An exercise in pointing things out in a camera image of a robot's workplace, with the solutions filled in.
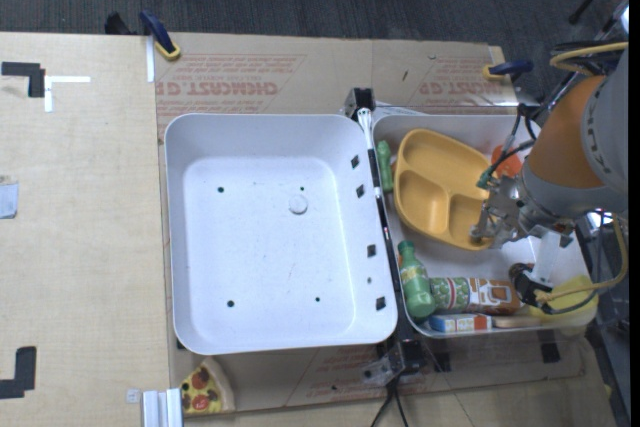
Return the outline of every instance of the white plastic tray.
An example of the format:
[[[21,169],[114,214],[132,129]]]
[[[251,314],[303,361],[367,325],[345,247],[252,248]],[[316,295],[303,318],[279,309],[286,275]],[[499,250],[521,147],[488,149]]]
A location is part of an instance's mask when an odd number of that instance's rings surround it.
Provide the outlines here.
[[[414,128],[427,128],[453,137],[467,144],[488,158],[493,149],[503,144],[513,128],[514,116],[508,115],[388,115],[374,124],[376,143],[384,139],[395,155],[404,136]],[[520,124],[515,144],[529,139],[526,129]],[[430,277],[475,277],[509,280],[509,267],[514,263],[535,263],[540,240],[528,237],[518,242],[506,243],[501,249],[467,251],[430,239],[413,231],[400,222],[395,212],[393,194],[385,197],[391,238],[397,245],[405,239],[415,244],[415,254],[425,265]],[[559,251],[559,258],[550,276],[551,283],[558,285],[578,275],[589,275],[577,240]],[[586,325],[595,315],[595,308],[586,312],[548,316],[554,328]],[[427,337],[450,338],[452,336],[485,335],[486,331],[441,333],[432,330],[427,323],[414,324],[416,330]],[[540,329],[514,328],[510,331]]]
[[[187,349],[391,335],[397,305],[357,123],[187,114],[167,127],[165,156],[174,327]]]

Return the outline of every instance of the blue clamp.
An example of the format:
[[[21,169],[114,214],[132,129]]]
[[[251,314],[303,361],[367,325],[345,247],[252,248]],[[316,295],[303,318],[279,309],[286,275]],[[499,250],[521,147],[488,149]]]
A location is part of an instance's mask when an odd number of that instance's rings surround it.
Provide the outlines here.
[[[486,65],[482,68],[482,76],[487,80],[502,80],[505,75],[515,80],[523,73],[533,70],[533,63],[525,59],[509,61],[508,63],[497,64],[496,66]]]
[[[176,45],[164,25],[148,9],[140,12],[140,20],[149,29],[155,39],[155,47],[167,61],[174,61],[180,56],[180,47]]]

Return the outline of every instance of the yellow cable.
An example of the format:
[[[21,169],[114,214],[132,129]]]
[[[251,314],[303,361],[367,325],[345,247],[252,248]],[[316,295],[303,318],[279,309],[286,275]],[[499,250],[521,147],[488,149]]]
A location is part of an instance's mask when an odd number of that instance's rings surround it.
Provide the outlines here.
[[[616,50],[624,50],[628,46],[629,46],[629,42],[623,41],[620,43],[608,43],[606,45],[599,45],[595,47],[579,48],[578,50],[571,50],[569,52],[564,52],[562,54],[558,54],[552,57],[551,61],[549,61],[549,64],[561,70],[568,70],[576,73],[582,73],[583,75],[591,76],[593,75],[593,73],[591,73],[589,70],[582,68],[581,66],[564,63],[563,61],[566,61],[567,59],[571,59],[573,57],[581,57],[585,55],[602,54],[604,52],[615,52]]]
[[[620,224],[618,221],[618,216],[613,214],[613,230],[616,234],[616,239],[618,240],[618,246],[620,247],[620,254],[622,255],[622,266],[620,267],[620,271],[615,278],[612,278],[607,281],[602,281],[600,283],[594,283],[592,285],[586,285],[584,287],[574,288],[573,290],[567,290],[565,292],[560,292],[554,294],[552,292],[543,292],[542,290],[536,290],[536,300],[540,304],[545,304],[554,299],[558,299],[559,297],[564,297],[566,295],[575,294],[578,292],[590,292],[591,290],[598,290],[600,288],[612,287],[620,283],[627,274],[627,270],[629,269],[629,254],[627,253],[627,245],[624,242],[624,238],[622,236],[622,230],[620,229]]]

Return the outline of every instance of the wire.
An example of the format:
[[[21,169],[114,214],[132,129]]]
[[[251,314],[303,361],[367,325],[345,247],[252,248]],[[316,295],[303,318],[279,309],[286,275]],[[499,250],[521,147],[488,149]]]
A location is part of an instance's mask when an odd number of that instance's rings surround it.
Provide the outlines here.
[[[409,423],[407,422],[407,417],[404,415],[404,409],[402,409],[402,403],[400,402],[400,394],[398,393],[398,380],[400,376],[395,377],[391,382],[387,384],[387,398],[384,400],[378,413],[376,414],[373,422],[371,423],[371,427],[375,427],[378,420],[382,416],[382,413],[387,409],[387,406],[391,403],[391,401],[395,398],[396,403],[398,404],[398,410],[400,411],[400,416],[402,417],[402,423],[404,427],[409,427]]]
[[[592,290],[591,293],[587,296],[586,299],[583,299],[579,303],[573,304],[571,306],[567,306],[566,308],[551,308],[548,303],[542,305],[542,311],[547,313],[548,315],[560,315],[562,313],[571,313],[572,311],[576,311],[583,306],[589,304],[589,301],[596,296],[597,291]]]
[[[558,299],[559,297],[564,297],[571,294],[576,294],[578,292],[589,292],[595,291],[601,288],[608,288],[620,283],[627,274],[627,270],[629,269],[629,254],[627,252],[627,245],[624,241],[622,230],[620,229],[620,219],[617,215],[613,215],[613,230],[616,234],[616,239],[618,240],[618,246],[620,247],[620,254],[622,255],[622,265],[620,266],[620,271],[615,278],[609,279],[607,281],[603,281],[601,283],[594,283],[592,285],[586,285],[584,287],[574,288],[572,290],[566,290],[564,292],[559,292],[554,294],[551,292],[543,292],[542,290],[536,290],[536,300],[545,305],[554,299]]]
[[[555,55],[549,61],[551,66],[561,70],[573,71],[576,73],[582,73],[583,75],[591,76],[592,73],[581,66],[576,66],[574,64],[567,63],[566,61],[574,58],[574,57],[583,57],[585,55],[593,55],[593,54],[601,54],[604,52],[612,52],[615,50],[624,50],[629,46],[628,41],[623,41],[619,43],[609,43],[606,45],[597,45],[597,46],[589,46],[585,48],[580,48],[577,50],[570,50],[569,52],[563,52],[561,54]]]
[[[538,138],[536,137],[536,134],[533,133],[533,127],[531,126],[531,119],[530,118],[524,118],[524,126],[527,127],[527,132],[529,132],[529,137],[531,137],[531,139],[533,139],[534,141],[537,140]]]
[[[566,43],[558,43],[551,49],[552,55],[562,54],[564,52],[570,52],[573,50],[579,50],[581,48],[589,48],[589,47],[600,47],[602,45],[611,45],[613,43],[624,43],[626,39],[623,38],[610,38],[607,40],[580,40],[580,41],[569,41]]]
[[[402,423],[404,427],[409,427],[409,423],[407,422],[407,417],[404,416],[404,409],[402,409],[402,403],[400,402],[400,395],[398,394],[398,388],[395,389],[393,394],[396,396],[396,403],[398,404],[398,410],[400,411],[400,416],[402,417]]]
[[[387,406],[391,402],[391,399],[393,399],[393,395],[394,395],[394,392],[393,392],[392,387],[391,386],[387,386],[387,398],[384,400],[384,402],[380,406],[380,409],[378,409],[378,413],[376,414],[375,418],[373,419],[373,422],[371,422],[371,427],[375,427],[376,423],[378,423],[378,420],[382,416],[382,413],[384,413],[384,410],[387,409]]]
[[[476,183],[476,186],[480,187],[481,189],[486,189],[487,188],[487,183],[489,182],[489,178],[495,172],[495,170],[498,169],[498,166],[500,164],[502,164],[505,160],[507,160],[509,157],[512,157],[516,153],[519,153],[519,152],[521,152],[523,150],[526,150],[527,148],[531,148],[534,144],[535,144],[535,140],[529,140],[529,141],[525,141],[524,143],[516,146],[510,152],[504,153],[504,150],[503,150],[503,153],[500,155],[500,157],[498,157],[496,159],[496,161],[493,164],[491,164],[491,166],[489,166],[482,173],[482,175],[480,176],[480,179]]]

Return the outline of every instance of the white tape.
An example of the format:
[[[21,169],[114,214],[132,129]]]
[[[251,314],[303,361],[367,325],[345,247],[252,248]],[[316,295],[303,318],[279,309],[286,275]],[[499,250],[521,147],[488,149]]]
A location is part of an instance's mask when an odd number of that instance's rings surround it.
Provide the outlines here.
[[[147,82],[155,81],[155,60],[153,52],[153,37],[147,38]]]
[[[44,111],[53,112],[53,84],[84,84],[91,82],[91,77],[73,77],[65,75],[45,75],[44,77]]]
[[[0,183],[0,219],[13,219],[18,213],[18,184]]]

